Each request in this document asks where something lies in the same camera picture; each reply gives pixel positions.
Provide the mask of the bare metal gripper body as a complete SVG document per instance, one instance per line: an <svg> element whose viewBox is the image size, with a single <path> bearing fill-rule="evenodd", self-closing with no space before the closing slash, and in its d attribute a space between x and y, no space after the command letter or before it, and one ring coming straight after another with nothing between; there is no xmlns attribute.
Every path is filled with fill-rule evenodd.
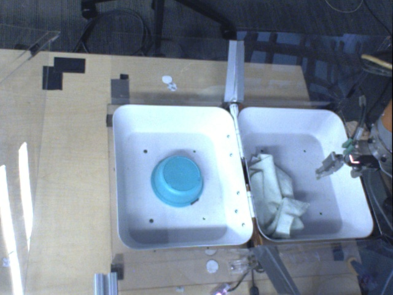
<svg viewBox="0 0 393 295"><path fill-rule="evenodd" d="M344 162L352 173L381 170L392 173L392 132L372 130L366 140L348 139L343 143Z"/></svg>

